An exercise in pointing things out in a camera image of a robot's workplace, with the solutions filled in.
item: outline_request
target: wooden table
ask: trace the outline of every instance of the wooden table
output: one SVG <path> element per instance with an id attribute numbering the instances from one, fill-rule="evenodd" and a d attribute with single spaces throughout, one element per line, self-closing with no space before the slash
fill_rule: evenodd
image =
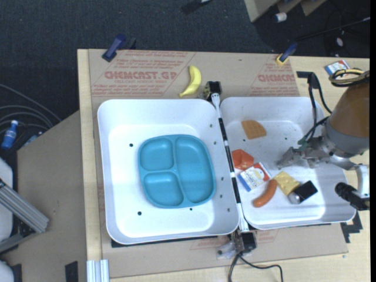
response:
<path id="1" fill-rule="evenodd" d="M 291 56 L 297 89 L 301 96 L 308 96 L 306 80 L 297 77 L 297 71 L 313 71 L 319 80 L 327 80 L 325 65 L 338 61 L 336 58 L 314 58 Z M 352 67 L 367 70 L 369 59 L 346 59 Z M 102 246 L 100 238 L 98 188 L 96 176 L 95 145 L 93 139 L 93 110 L 90 86 L 89 50 L 78 50 L 80 120 L 82 133 L 83 182 L 85 194 L 86 248 L 88 260 L 100 260 Z M 330 83 L 322 82 L 325 101 L 333 108 L 343 93 Z M 357 163 L 369 164 L 369 152 L 355 158 Z M 350 184 L 357 181 L 354 172 L 346 172 Z M 349 253 L 346 255 L 320 256 L 295 260 L 281 260 L 285 281 L 370 281 L 370 213 L 360 212 L 363 230 L 350 236 Z M 200 270 L 149 274 L 136 277 L 114 278 L 112 281 L 227 281 L 228 267 L 213 267 Z M 233 281 L 279 281 L 277 269 L 257 270 L 247 265 L 236 266 Z"/>

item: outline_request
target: blue divided plate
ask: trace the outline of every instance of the blue divided plate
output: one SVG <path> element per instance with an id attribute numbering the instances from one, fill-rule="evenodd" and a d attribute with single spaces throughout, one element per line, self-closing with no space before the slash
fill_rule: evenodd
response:
<path id="1" fill-rule="evenodd" d="M 143 191 L 157 207 L 203 204 L 216 191 L 213 164 L 205 144 L 190 135 L 148 139 L 138 151 Z"/>

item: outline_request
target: white tray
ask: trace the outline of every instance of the white tray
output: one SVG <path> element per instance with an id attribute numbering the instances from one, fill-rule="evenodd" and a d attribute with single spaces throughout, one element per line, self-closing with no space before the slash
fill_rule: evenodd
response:
<path id="1" fill-rule="evenodd" d="M 107 100 L 98 110 L 107 230 L 114 241 L 151 241 L 230 234 L 239 223 L 216 111 L 201 99 Z M 152 205 L 143 193 L 137 152 L 153 137 L 185 134 L 206 145 L 216 192 L 205 204 L 179 209 Z"/>
<path id="2" fill-rule="evenodd" d="M 320 105 L 316 104 L 316 107 L 319 121 L 324 114 Z M 306 161 L 302 161 L 281 170 L 277 168 L 277 161 L 283 153 L 290 146 L 297 147 L 297 142 L 313 125 L 309 98 L 227 98 L 221 104 L 221 112 L 231 151 L 243 149 L 254 157 L 255 163 L 262 162 L 272 176 L 283 170 L 301 183 L 311 180 L 318 190 L 309 199 L 295 205 L 277 189 L 272 200 L 261 208 L 255 208 L 252 201 L 265 191 L 267 185 L 262 184 L 247 192 L 238 181 L 244 217 L 253 227 L 274 229 L 348 221 L 354 217 L 355 209 L 334 191 L 338 182 L 347 182 L 339 167 L 322 163 L 311 169 Z M 244 120 L 258 121 L 267 135 L 248 140 L 241 126 Z M 315 136 L 320 133 L 321 127 L 318 127 Z"/>
<path id="3" fill-rule="evenodd" d="M 317 105 L 318 118 L 323 111 Z M 231 150 L 243 149 L 262 162 L 272 176 L 280 172 L 276 162 L 312 127 L 309 98 L 227 98 L 221 112 Z M 243 120 L 256 120 L 267 136 L 248 140 Z M 201 99 L 107 100 L 98 110 L 102 152 L 107 230 L 114 241 L 139 244 L 230 234 L 239 214 L 222 135 L 214 106 Z M 152 205 L 143 193 L 137 169 L 137 151 L 152 137 L 186 134 L 207 146 L 216 176 L 217 190 L 207 203 L 192 208 L 164 209 Z M 252 201 L 266 185 L 247 192 L 238 183 L 244 217 L 257 229 L 325 224 L 351 220 L 355 209 L 337 196 L 338 182 L 346 182 L 342 169 L 320 164 L 310 169 L 305 161 L 282 170 L 299 182 L 311 180 L 318 193 L 299 205 L 278 191 L 261 208 Z"/>

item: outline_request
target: toy hot dog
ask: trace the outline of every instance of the toy hot dog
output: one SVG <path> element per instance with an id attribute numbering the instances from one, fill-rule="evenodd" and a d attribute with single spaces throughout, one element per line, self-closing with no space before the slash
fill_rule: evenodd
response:
<path id="1" fill-rule="evenodd" d="M 267 202 L 271 200 L 277 190 L 278 183 L 276 180 L 272 179 L 268 183 L 268 187 L 262 196 L 253 201 L 253 206 L 256 208 L 264 206 Z"/>

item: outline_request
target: black connector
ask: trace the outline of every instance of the black connector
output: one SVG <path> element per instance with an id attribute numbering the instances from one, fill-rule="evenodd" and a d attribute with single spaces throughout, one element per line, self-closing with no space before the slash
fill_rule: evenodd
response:
<path id="1" fill-rule="evenodd" d="M 335 192 L 338 194 L 338 196 L 349 202 L 352 207 L 358 211 L 369 210 L 370 200 L 360 198 L 354 193 L 356 191 L 357 189 L 343 182 L 340 182 L 335 186 Z"/>
<path id="2" fill-rule="evenodd" d="M 243 253 L 249 253 L 257 248 L 256 239 L 253 233 L 242 233 L 241 238 L 243 239 L 244 244 Z"/>
<path id="3" fill-rule="evenodd" d="M 222 87 L 220 82 L 207 82 L 203 91 L 204 99 L 211 102 L 212 94 L 217 93 L 222 94 Z"/>
<path id="4" fill-rule="evenodd" d="M 318 89 L 320 87 L 320 84 L 318 82 L 318 78 L 315 73 L 310 72 L 308 74 L 307 83 L 312 86 L 313 89 Z"/>

